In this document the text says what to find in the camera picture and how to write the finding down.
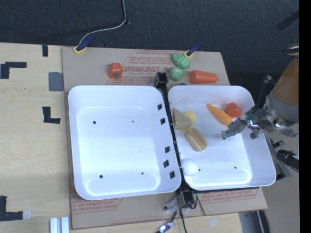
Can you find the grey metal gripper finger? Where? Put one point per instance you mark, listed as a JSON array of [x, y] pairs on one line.
[[256, 133], [232, 129]]

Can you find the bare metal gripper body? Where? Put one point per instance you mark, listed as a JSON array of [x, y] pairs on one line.
[[266, 121]]

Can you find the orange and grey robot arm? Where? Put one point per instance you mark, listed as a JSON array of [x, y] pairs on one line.
[[288, 88]]

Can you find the red orange toy pepper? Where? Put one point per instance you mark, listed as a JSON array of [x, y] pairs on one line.
[[232, 110]]

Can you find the small orange toy carrot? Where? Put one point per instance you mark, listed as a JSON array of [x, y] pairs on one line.
[[219, 115]]

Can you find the white plastic tray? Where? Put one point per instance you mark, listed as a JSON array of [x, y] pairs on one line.
[[223, 159], [116, 142]]

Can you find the tan toy bread loaf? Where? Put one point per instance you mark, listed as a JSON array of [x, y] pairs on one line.
[[195, 139]]

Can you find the yellow round toy slice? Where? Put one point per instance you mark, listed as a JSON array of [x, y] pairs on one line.
[[192, 116]]

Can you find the tan toy bread wedge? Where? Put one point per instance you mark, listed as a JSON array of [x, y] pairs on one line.
[[181, 120]]

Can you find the white toy egg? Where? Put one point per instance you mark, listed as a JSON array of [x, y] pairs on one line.
[[190, 167]]

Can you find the large orange toy carrot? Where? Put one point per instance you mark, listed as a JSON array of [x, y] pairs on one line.
[[201, 77]]

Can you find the small teal toy piece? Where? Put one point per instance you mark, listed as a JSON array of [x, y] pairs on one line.
[[181, 84]]

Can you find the green toy apple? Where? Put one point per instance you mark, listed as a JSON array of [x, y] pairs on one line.
[[175, 73]]

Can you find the green toy grapes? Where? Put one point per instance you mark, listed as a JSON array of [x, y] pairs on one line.
[[181, 61]]

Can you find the brown cardboard board red print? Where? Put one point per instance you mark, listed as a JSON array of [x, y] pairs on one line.
[[136, 212]]

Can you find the orange toy pepper green stem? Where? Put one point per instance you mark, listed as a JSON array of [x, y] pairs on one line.
[[115, 70]]

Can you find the black cylinder on white bracket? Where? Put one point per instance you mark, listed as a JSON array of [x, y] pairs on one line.
[[288, 158]]

